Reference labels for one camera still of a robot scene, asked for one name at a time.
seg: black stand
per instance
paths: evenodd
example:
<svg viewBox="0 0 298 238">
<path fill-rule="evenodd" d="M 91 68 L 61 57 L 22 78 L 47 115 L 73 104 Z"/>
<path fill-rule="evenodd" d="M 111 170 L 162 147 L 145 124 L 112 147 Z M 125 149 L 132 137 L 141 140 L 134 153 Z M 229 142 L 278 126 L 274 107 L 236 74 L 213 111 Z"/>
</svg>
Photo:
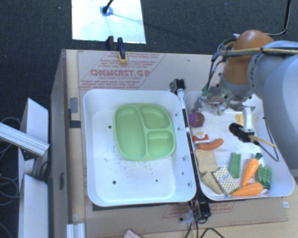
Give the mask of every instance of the black stand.
<svg viewBox="0 0 298 238">
<path fill-rule="evenodd" d="M 106 14 L 106 13 L 107 13 L 107 10 L 108 10 L 108 8 L 109 8 L 109 6 L 110 6 L 110 4 L 111 4 L 112 2 L 113 2 L 113 0 L 110 0 L 109 3 L 102 9 L 103 14 Z"/>
</svg>

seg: toy carrot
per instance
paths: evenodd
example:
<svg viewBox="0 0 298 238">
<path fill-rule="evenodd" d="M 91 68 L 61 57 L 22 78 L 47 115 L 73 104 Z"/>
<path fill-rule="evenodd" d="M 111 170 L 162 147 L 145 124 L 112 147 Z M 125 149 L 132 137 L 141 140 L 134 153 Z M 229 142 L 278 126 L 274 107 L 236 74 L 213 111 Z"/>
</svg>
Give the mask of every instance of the toy carrot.
<svg viewBox="0 0 298 238">
<path fill-rule="evenodd" d="M 261 155 L 260 153 L 256 153 L 255 158 L 249 160 L 244 171 L 242 186 L 245 186 L 248 183 L 248 181 L 253 177 L 253 175 L 256 173 L 259 167 L 258 160 L 262 157 L 263 155 Z"/>
<path fill-rule="evenodd" d="M 232 196 L 252 196 L 257 195 L 266 188 L 260 182 L 253 182 L 241 187 L 231 193 Z"/>
</svg>

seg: white tray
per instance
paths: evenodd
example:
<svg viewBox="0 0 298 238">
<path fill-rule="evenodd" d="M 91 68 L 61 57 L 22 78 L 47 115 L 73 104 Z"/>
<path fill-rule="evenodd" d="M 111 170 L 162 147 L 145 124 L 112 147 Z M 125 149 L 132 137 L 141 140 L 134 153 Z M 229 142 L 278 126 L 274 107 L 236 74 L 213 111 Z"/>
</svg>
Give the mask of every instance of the white tray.
<svg viewBox="0 0 298 238">
<path fill-rule="evenodd" d="M 176 148 L 154 161 L 130 161 L 118 151 L 113 118 L 124 104 L 152 103 L 164 107 L 173 123 Z M 104 90 L 83 99 L 87 157 L 87 191 L 99 206 L 190 201 L 196 184 L 179 98 L 167 91 Z"/>
<path fill-rule="evenodd" d="M 190 92 L 185 96 L 185 104 L 188 115 L 191 113 L 194 103 L 200 95 L 201 92 Z M 252 125 L 253 129 L 255 130 L 255 135 L 269 141 L 268 133 L 263 120 L 261 100 L 256 96 L 253 96 L 253 98 L 247 101 L 245 105 L 256 107 L 252 112 Z M 217 116 L 217 109 L 205 104 L 203 104 L 202 111 L 203 115 L 205 116 L 205 125 L 210 141 L 213 141 L 217 138 L 222 138 L 224 140 L 223 145 L 214 150 L 218 167 L 226 167 L 227 170 L 230 170 L 231 153 L 235 152 L 241 154 L 241 175 L 239 179 L 235 179 L 238 184 L 240 184 L 246 163 L 249 161 L 249 159 L 254 158 L 257 152 L 260 152 L 263 155 L 263 157 L 259 160 L 259 163 L 272 168 L 271 189 L 264 190 L 261 194 L 241 197 L 225 196 L 224 194 L 218 195 L 207 185 L 200 182 L 202 191 L 206 197 L 214 201 L 226 201 L 247 198 L 282 197 L 288 196 L 292 193 L 294 190 L 293 177 L 279 152 L 279 162 L 275 162 L 265 151 L 261 150 L 260 147 L 252 143 L 241 142 L 228 130 L 229 125 L 233 122 L 236 122 L 235 115 L 241 114 L 241 112 L 235 112 L 231 109 L 228 109 L 225 110 L 223 115 Z M 271 152 L 271 154 L 275 155 L 272 147 L 265 145 L 264 143 L 263 145 Z"/>
</svg>

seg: toy food package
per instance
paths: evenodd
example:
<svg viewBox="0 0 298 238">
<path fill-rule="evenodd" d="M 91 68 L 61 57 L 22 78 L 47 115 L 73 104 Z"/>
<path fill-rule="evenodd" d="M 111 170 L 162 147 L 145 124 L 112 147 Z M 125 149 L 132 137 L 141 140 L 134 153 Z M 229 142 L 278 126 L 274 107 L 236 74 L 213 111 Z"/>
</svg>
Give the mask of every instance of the toy food package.
<svg viewBox="0 0 298 238">
<path fill-rule="evenodd" d="M 194 144 L 210 142 L 205 125 L 197 128 L 191 127 L 190 130 L 192 135 L 192 142 Z"/>
<path fill-rule="evenodd" d="M 234 178 L 225 167 L 219 168 L 213 172 L 213 175 L 218 181 L 218 184 L 225 196 L 231 194 L 234 190 L 239 188 L 239 185 L 235 182 Z"/>
</svg>

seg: green toy vegetable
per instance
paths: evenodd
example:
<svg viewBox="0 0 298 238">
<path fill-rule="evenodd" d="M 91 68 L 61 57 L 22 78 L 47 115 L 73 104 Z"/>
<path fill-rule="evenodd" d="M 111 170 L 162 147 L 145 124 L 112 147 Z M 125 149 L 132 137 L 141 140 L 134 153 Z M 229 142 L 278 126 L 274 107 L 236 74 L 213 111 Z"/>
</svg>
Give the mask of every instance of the green toy vegetable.
<svg viewBox="0 0 298 238">
<path fill-rule="evenodd" d="M 240 176 L 240 154 L 232 153 L 232 163 L 230 165 L 230 174 L 234 179 Z"/>
<path fill-rule="evenodd" d="M 257 170 L 257 179 L 261 184 L 265 185 L 267 189 L 270 189 L 271 176 L 272 168 L 268 166 L 263 167 L 263 165 L 260 164 Z"/>
</svg>

